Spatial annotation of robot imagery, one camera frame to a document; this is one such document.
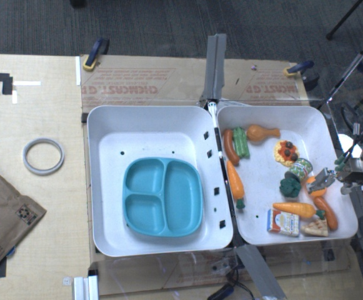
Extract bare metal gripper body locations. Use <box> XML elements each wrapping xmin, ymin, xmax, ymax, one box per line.
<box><xmin>336</xmin><ymin>154</ymin><xmax>363</xmax><ymax>186</ymax></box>

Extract orange toy fruit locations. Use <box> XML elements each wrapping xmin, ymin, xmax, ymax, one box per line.
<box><xmin>305</xmin><ymin>176</ymin><xmax>327</xmax><ymax>198</ymax></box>

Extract small green can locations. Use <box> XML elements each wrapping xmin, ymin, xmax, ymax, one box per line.
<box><xmin>288</xmin><ymin>157</ymin><xmax>314</xmax><ymax>183</ymax></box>

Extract brown toy sausage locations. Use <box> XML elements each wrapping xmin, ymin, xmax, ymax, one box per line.
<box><xmin>222</xmin><ymin>128</ymin><xmax>241</xmax><ymax>167</ymax></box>
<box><xmin>312</xmin><ymin>196</ymin><xmax>339</xmax><ymax>231</ymax></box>

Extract green toy broccoli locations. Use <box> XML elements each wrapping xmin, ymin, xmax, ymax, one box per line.
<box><xmin>279</xmin><ymin>174</ymin><xmax>302</xmax><ymax>199</ymax></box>

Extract orange toy carrot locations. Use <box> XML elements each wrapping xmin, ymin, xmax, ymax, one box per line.
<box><xmin>272</xmin><ymin>201</ymin><xmax>326</xmax><ymax>220</ymax></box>
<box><xmin>226</xmin><ymin>159</ymin><xmax>246</xmax><ymax>210</ymax></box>

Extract toy spaghetti with meatballs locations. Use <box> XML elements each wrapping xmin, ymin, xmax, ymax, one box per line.
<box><xmin>273</xmin><ymin>139</ymin><xmax>301</xmax><ymax>168</ymax></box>

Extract tan toy pizza slice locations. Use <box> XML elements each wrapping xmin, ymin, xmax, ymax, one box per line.
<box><xmin>300</xmin><ymin>217</ymin><xmax>330</xmax><ymax>238</ymax></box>

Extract small white and red carton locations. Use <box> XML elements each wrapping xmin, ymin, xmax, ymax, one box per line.
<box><xmin>266</xmin><ymin>208</ymin><xmax>301</xmax><ymax>238</ymax></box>

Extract white plastic tray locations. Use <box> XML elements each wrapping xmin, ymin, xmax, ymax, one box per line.
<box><xmin>216</xmin><ymin>105</ymin><xmax>359</xmax><ymax>247</ymax></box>
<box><xmin>86</xmin><ymin>105</ymin><xmax>234</xmax><ymax>258</ymax></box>

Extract orange-brown toy chicken drumstick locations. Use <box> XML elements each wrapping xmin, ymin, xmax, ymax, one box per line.
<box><xmin>246</xmin><ymin>124</ymin><xmax>281</xmax><ymax>143</ymax></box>

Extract green toy beans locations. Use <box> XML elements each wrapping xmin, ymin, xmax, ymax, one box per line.
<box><xmin>232</xmin><ymin>126</ymin><xmax>251</xmax><ymax>160</ymax></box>

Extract blue divided plate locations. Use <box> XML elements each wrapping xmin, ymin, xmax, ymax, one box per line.
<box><xmin>122</xmin><ymin>157</ymin><xmax>204</xmax><ymax>238</ymax></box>

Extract brown cardboard board red print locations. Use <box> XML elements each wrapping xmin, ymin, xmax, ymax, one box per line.
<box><xmin>79</xmin><ymin>54</ymin><xmax>361</xmax><ymax>296</ymax></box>

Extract brown paper envelope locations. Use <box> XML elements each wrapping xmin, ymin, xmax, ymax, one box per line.
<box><xmin>0</xmin><ymin>156</ymin><xmax>47</xmax><ymax>283</ymax></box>

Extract white tape ring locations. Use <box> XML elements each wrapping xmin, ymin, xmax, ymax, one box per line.
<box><xmin>22</xmin><ymin>137</ymin><xmax>66</xmax><ymax>176</ymax></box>

